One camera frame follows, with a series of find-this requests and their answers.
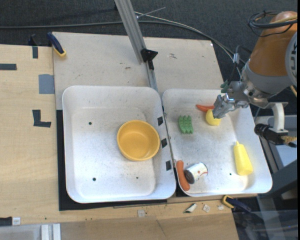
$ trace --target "small debris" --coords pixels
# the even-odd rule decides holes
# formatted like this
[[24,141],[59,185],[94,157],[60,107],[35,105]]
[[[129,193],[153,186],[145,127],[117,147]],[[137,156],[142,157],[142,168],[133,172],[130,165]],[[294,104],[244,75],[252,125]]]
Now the small debris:
[[218,209],[219,209],[219,211],[224,210],[224,206],[223,205],[218,205]]
[[170,58],[177,59],[177,58],[174,56],[174,54],[173,54],[173,53],[170,53],[170,54],[169,54],[169,57],[170,57]]
[[202,210],[208,213],[208,212],[210,212],[210,209],[211,209],[211,207],[209,207],[209,206],[206,204],[206,205],[203,206],[203,209],[202,209]]
[[145,210],[138,210],[138,217],[145,217]]
[[192,213],[192,212],[196,209],[196,207],[197,207],[197,204],[194,203],[194,204],[192,204],[190,207],[188,207],[188,208],[184,211],[184,213],[186,213],[186,214]]
[[13,217],[12,218],[12,225],[13,226],[19,226],[21,224],[21,218],[20,217]]

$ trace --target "black cable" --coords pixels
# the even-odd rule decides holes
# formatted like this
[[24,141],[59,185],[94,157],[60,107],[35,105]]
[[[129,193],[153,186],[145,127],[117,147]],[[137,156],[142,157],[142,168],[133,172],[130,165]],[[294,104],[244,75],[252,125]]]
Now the black cable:
[[256,111],[255,116],[254,116],[254,121],[255,121],[255,122],[256,122],[256,120],[257,120],[257,118],[258,118],[258,116],[259,116],[260,111],[261,111],[261,108],[258,107],[258,110]]
[[[202,32],[200,32],[200,31],[197,31],[197,30],[195,30],[195,29],[193,29],[193,28],[191,28],[191,27],[187,27],[187,26],[185,26],[185,25],[181,25],[181,24],[176,24],[176,23],[171,23],[171,22],[165,22],[165,21],[153,21],[153,20],[140,20],[140,21],[138,21],[139,23],[142,23],[142,24],[159,24],[159,25],[170,25],[170,26],[174,26],[174,27],[178,27],[178,28],[182,28],[182,29],[186,29],[186,30],[190,30],[190,31],[192,31],[192,32],[195,32],[195,33],[197,33],[197,34],[199,34],[199,35],[202,35],[202,36],[204,36],[205,38],[207,38],[207,39],[209,39],[209,40],[211,40],[211,41],[213,41],[215,44],[217,44],[218,46],[220,46],[220,47],[222,47],[222,48],[224,48],[227,52],[229,52],[232,56],[234,55],[234,52],[233,51],[231,51],[228,47],[226,47],[225,45],[223,45],[223,44],[221,44],[219,41],[217,41],[217,40],[215,40],[214,38],[212,38],[211,36],[209,36],[209,35],[207,35],[207,34],[204,34],[204,33],[202,33]],[[0,30],[20,30],[20,29],[49,29],[49,28],[77,28],[77,27],[92,27],[92,26],[105,26],[105,25],[120,25],[120,24],[123,24],[123,22],[121,22],[121,21],[111,21],[111,22],[95,22],[95,23],[83,23],[83,24],[67,24],[67,25],[36,25],[36,26],[0,26]]]
[[297,24],[298,20],[291,20],[291,21],[286,21],[286,22],[278,22],[278,23],[257,23],[257,21],[259,19],[263,19],[265,17],[269,17],[269,16],[276,16],[277,14],[279,14],[279,12],[277,11],[264,11],[262,13],[256,13],[254,15],[252,15],[249,19],[248,22],[248,26],[250,28],[255,28],[255,29],[275,29],[275,28],[279,28],[279,27],[284,27],[284,26],[288,26],[288,25],[293,25],[293,24]]
[[[252,53],[251,50],[245,48],[244,46],[238,45],[238,46],[236,46],[236,49],[235,49],[235,54],[236,54],[237,56],[239,56],[239,49],[245,50],[245,51],[248,52],[249,54]],[[233,61],[233,62],[234,62],[234,67],[233,67],[233,70],[232,70],[232,72],[231,72],[231,75],[230,75],[230,77],[229,77],[229,79],[228,79],[228,82],[231,82],[231,81],[233,80],[234,73],[235,73],[236,69],[239,70],[239,68],[238,68],[239,63],[238,63],[238,61],[235,60],[235,59],[233,59],[233,60],[234,60],[234,61]]]
[[[264,11],[262,13],[256,13],[254,15],[252,15],[249,20],[248,20],[248,26],[250,27],[250,29],[252,30],[252,32],[254,34],[256,34],[258,37],[268,37],[268,36],[272,36],[272,35],[277,35],[277,34],[283,34],[285,32],[287,32],[294,24],[298,23],[298,20],[290,20],[290,21],[286,21],[286,22],[278,22],[278,23],[258,23],[257,21],[260,19],[263,19],[265,17],[272,17],[272,16],[276,16],[278,14],[277,11]],[[271,33],[271,34],[266,34],[266,35],[260,35],[258,33],[255,32],[254,29],[259,29],[259,30],[265,30],[265,29],[275,29],[275,28],[279,28],[279,27],[284,27],[284,26],[289,26],[286,30],[282,31],[282,32],[277,32],[277,33]]]

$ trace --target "black mat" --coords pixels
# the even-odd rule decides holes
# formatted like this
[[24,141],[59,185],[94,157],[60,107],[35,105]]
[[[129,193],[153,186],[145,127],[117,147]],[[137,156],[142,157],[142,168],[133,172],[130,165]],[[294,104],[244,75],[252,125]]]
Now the black mat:
[[148,205],[148,204],[161,204],[167,200],[142,200],[142,201],[118,201],[118,202],[99,202],[99,203],[77,203],[70,198],[66,191],[65,185],[65,162],[64,162],[64,135],[63,135],[63,112],[56,111],[57,122],[57,154],[58,154],[58,180],[59,180],[59,210],[85,210],[101,207],[113,206],[128,206],[128,205]]

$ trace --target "yellow bowl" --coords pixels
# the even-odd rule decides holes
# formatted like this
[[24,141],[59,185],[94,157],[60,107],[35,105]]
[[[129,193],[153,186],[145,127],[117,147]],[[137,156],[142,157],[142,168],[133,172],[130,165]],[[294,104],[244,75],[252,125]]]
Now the yellow bowl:
[[121,153],[127,159],[144,161],[157,154],[160,148],[160,137],[149,123],[131,120],[120,127],[117,143]]

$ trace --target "gray tape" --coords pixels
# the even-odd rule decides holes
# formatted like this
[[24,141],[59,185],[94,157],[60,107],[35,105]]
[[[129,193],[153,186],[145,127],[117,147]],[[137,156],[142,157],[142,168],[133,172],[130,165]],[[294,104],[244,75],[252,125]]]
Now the gray tape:
[[39,75],[39,94],[54,94],[54,76],[49,74]]
[[37,59],[38,58],[38,47],[32,46],[32,58]]

